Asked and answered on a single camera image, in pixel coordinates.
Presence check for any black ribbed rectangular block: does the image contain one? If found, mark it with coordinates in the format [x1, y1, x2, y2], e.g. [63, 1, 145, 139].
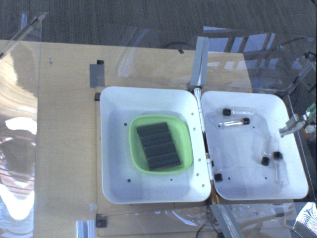
[136, 122, 182, 172]

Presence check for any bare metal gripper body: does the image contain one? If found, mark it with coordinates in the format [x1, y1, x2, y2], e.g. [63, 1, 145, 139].
[301, 113, 317, 134]

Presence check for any clear plastic bottle black cap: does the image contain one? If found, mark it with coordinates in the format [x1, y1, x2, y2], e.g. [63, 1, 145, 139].
[261, 136, 273, 166]
[218, 117, 251, 129]
[213, 146, 223, 182]
[222, 107, 256, 117]
[272, 151, 285, 185]

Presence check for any green square plate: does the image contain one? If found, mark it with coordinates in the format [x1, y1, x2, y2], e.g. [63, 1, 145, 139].
[128, 115, 194, 175]

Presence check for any white plastic tray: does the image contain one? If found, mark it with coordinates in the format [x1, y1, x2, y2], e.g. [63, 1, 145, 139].
[200, 90, 310, 201]
[99, 86, 212, 205]

